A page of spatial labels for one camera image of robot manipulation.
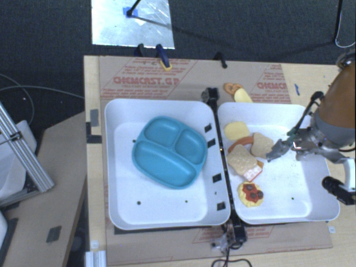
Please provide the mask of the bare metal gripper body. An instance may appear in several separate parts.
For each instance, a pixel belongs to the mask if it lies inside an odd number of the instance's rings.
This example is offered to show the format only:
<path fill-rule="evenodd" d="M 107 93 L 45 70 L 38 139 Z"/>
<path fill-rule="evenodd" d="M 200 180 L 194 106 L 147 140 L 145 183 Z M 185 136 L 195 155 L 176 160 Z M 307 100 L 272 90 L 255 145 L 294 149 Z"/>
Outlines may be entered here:
<path fill-rule="evenodd" d="M 346 161 L 340 146 L 329 140 L 316 127 L 300 129 L 295 135 L 291 150 L 296 152 L 298 161 L 306 160 L 309 155 L 320 155 L 329 161 Z"/>

